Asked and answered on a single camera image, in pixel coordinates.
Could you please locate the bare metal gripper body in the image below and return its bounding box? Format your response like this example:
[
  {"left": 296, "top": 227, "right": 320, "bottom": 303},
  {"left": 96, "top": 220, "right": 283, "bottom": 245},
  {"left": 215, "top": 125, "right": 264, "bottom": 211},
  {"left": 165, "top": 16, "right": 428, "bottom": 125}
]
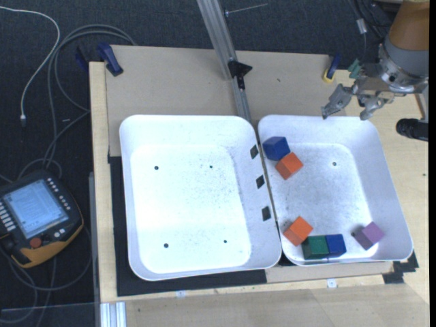
[{"left": 352, "top": 58, "right": 429, "bottom": 103}]

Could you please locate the blue cube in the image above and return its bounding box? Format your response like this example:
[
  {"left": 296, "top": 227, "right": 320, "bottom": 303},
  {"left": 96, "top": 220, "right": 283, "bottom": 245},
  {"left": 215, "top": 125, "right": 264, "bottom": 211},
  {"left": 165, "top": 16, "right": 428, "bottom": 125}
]
[
  {"left": 324, "top": 233, "right": 347, "bottom": 259},
  {"left": 262, "top": 136, "right": 292, "bottom": 161}
]

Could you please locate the orange cube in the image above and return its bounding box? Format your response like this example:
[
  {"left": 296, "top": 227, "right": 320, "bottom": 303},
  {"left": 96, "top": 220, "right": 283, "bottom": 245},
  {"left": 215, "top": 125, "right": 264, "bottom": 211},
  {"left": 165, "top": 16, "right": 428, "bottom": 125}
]
[
  {"left": 283, "top": 215, "right": 314, "bottom": 247},
  {"left": 275, "top": 151, "right": 305, "bottom": 181}
]

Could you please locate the white plastic tray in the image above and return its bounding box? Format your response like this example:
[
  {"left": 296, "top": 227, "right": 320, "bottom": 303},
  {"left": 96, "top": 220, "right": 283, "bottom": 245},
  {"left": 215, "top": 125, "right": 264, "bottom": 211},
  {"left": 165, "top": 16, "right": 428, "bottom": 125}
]
[
  {"left": 118, "top": 114, "right": 283, "bottom": 282},
  {"left": 257, "top": 114, "right": 415, "bottom": 267}
]

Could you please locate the purple cube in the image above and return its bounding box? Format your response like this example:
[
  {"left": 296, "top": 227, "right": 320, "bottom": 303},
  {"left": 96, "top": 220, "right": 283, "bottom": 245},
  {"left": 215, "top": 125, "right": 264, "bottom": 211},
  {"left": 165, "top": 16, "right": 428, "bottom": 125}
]
[{"left": 352, "top": 221, "right": 386, "bottom": 251}]

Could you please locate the green cube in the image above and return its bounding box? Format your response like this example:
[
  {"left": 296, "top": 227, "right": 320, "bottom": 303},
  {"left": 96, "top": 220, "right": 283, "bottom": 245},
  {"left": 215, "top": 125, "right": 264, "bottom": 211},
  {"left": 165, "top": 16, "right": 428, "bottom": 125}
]
[{"left": 300, "top": 235, "right": 330, "bottom": 261}]

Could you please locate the brown cardboard board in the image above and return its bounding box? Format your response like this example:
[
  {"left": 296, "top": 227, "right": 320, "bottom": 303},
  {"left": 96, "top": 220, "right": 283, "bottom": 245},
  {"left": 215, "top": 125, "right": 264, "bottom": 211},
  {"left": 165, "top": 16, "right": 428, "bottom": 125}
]
[{"left": 104, "top": 44, "right": 396, "bottom": 284}]

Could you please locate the black cylinder on white bracket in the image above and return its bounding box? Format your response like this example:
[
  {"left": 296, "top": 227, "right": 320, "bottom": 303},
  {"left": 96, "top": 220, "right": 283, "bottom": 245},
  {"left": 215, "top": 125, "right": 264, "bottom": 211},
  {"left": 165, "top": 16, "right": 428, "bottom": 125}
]
[{"left": 395, "top": 93, "right": 430, "bottom": 142}]

